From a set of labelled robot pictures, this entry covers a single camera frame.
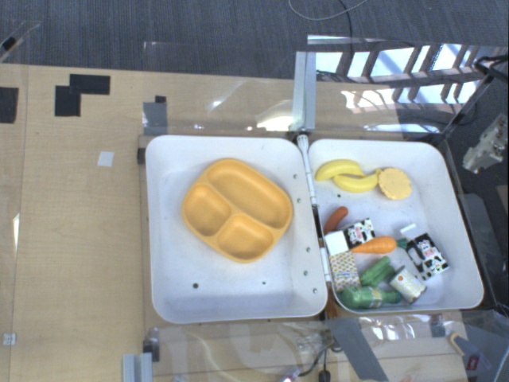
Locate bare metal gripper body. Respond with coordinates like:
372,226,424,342
462,113,509,175

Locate white plastic tray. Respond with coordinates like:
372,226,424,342
144,134,329,325
307,138,485,315

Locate yellow round biscuit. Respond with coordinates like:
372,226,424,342
377,166,414,201

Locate cow print carton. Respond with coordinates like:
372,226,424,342
323,217,377,255
398,223,451,282

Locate yellow banana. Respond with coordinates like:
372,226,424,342
332,168,383,193
314,158,366,182

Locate orange carrot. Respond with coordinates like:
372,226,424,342
350,235,409,255

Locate white and orange can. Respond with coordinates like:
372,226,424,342
388,265,428,305

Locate orange-red sausage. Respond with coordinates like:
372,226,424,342
322,205,350,235

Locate green bean pods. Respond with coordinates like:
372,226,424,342
359,255,395,287

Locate thin black and white rod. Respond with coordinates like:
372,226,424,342
296,134,333,283

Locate yellow patterned carton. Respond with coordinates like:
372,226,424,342
328,250,362,293

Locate green bottle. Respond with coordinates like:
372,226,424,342
340,285,402,311

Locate orange divided plate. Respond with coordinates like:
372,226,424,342
181,157,295,265

